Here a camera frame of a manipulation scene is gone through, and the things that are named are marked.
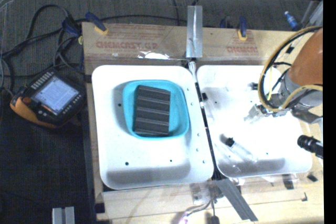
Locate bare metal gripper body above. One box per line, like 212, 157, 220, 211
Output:
262, 91, 324, 124

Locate white plastic tray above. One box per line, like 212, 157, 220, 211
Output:
91, 65, 215, 190
196, 65, 313, 179

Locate clear plastic bottle black cap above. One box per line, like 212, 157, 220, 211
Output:
225, 136, 259, 163

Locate thin black and white rod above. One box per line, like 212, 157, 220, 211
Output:
187, 60, 220, 181

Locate blue plate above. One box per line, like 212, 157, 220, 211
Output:
122, 79, 190, 139

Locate blue bottle white cap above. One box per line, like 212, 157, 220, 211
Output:
284, 10, 299, 30

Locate dark grey ribbed block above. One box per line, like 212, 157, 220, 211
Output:
132, 85, 172, 136

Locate brown cardboard board red print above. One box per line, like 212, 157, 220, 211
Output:
81, 22, 324, 221

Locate black cylinder on white bracket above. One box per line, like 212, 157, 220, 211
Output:
297, 134, 324, 160

